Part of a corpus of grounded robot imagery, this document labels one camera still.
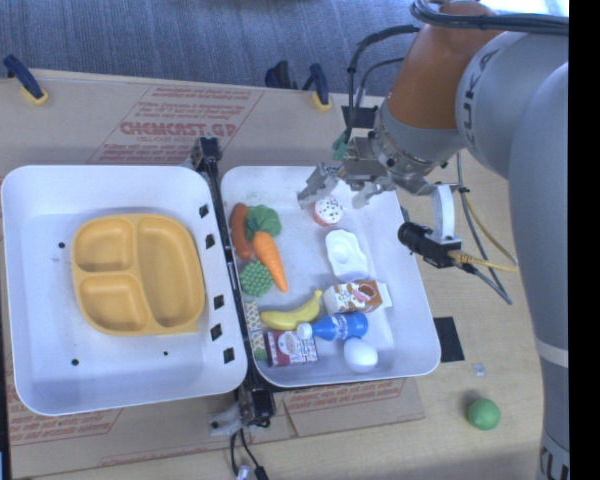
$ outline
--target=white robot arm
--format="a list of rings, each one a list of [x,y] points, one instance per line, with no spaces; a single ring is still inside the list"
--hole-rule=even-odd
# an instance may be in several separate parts
[[[396,186],[432,194],[426,176],[466,148],[509,181],[545,395],[537,478],[568,480],[568,18],[499,17],[477,1],[455,0],[416,0],[412,12],[425,25],[373,132],[347,137],[337,177],[359,192],[357,206]],[[330,190],[333,176],[319,166],[300,205]],[[451,266],[459,240],[421,228],[405,223],[398,238],[436,267]]]

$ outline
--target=yellow banana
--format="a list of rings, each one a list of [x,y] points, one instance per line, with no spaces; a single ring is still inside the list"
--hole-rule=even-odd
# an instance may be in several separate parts
[[[311,322],[318,316],[321,295],[322,290],[315,290],[307,302],[291,311],[261,311],[260,320],[267,327],[277,331],[295,330],[300,322]]]

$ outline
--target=water bottle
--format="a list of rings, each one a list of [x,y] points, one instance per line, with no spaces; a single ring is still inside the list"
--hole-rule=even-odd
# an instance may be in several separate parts
[[[301,340],[308,340],[317,336],[327,341],[346,340],[352,336],[361,338],[369,329],[369,321],[364,313],[352,311],[351,313],[338,313],[323,316],[313,323],[302,322],[298,324],[296,333]]]

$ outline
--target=yellow plate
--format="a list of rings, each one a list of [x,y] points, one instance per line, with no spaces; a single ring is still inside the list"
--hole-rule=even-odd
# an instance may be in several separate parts
[[[73,236],[73,283],[84,318],[117,335],[197,332],[206,298],[189,231],[164,215],[99,217]]]

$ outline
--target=orange carrot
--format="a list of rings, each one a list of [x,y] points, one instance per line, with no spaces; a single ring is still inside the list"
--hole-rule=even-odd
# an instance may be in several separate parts
[[[251,239],[251,245],[253,245],[253,251],[260,263],[269,269],[273,282],[281,291],[286,292],[287,279],[284,275],[280,252],[271,235],[266,231],[256,231]]]
[[[231,241],[236,254],[243,260],[248,260],[253,252],[247,240],[245,221],[249,208],[244,203],[237,203],[231,211],[229,225],[231,227]]]

